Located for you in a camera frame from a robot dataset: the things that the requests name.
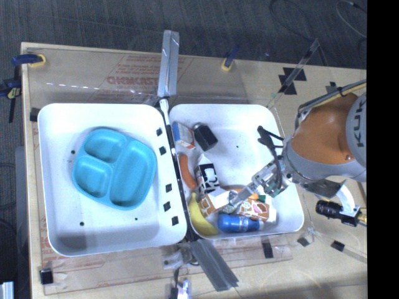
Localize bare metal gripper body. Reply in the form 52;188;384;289
251;159;294;194

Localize white orange pink packet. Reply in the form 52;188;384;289
236;197;278;224

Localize blue bottle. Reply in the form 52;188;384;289
216;212;264;234

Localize orange and white patterned carton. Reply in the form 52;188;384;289
197;192;229;219

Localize black and white carton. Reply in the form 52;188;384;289
194;154;221;199

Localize yellow banana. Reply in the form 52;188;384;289
187;191;219;237

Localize white plastic tray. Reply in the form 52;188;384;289
168;103;305;240
37;102;188;258

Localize orange sausage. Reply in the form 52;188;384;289
178;153;198;191

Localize black bottle with grey cap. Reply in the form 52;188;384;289
192;122;219;153

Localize blue white orange carton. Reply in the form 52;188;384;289
171;121;197;150

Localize blue divided plate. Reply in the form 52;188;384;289
71;127;158;212

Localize brown cardboard board red print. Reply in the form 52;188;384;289
26;49;296;296

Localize black cylinder on white bracket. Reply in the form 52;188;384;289
315;181;363;227

